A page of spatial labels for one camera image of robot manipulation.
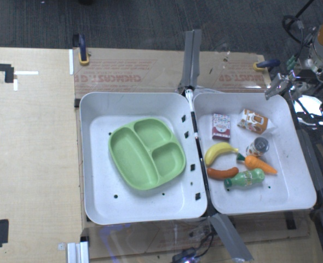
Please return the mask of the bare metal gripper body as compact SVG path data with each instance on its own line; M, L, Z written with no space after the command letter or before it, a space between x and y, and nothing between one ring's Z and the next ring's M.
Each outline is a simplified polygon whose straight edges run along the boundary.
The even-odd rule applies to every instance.
M293 68L291 75L294 81L307 83L323 83L323 60L319 58L307 58L300 60L292 57Z

